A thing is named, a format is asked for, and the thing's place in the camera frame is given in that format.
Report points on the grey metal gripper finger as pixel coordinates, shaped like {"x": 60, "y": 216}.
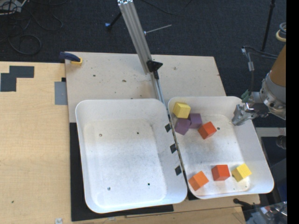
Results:
{"x": 237, "y": 114}
{"x": 245, "y": 118}

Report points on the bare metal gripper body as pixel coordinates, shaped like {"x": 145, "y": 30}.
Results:
{"x": 272, "y": 105}

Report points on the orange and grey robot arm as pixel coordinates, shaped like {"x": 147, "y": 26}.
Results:
{"x": 279, "y": 73}

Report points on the red orange cube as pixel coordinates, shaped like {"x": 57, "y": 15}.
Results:
{"x": 207, "y": 130}
{"x": 220, "y": 172}

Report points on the purple cube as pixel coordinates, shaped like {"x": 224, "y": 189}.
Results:
{"x": 196, "y": 121}
{"x": 182, "y": 126}

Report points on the white plastic tray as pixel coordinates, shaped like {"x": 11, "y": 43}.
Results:
{"x": 126, "y": 157}
{"x": 217, "y": 153}

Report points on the yellow cube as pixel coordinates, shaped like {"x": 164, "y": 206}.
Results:
{"x": 241, "y": 172}
{"x": 181, "y": 110}

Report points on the pale wood board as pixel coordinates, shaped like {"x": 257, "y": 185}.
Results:
{"x": 112, "y": 80}

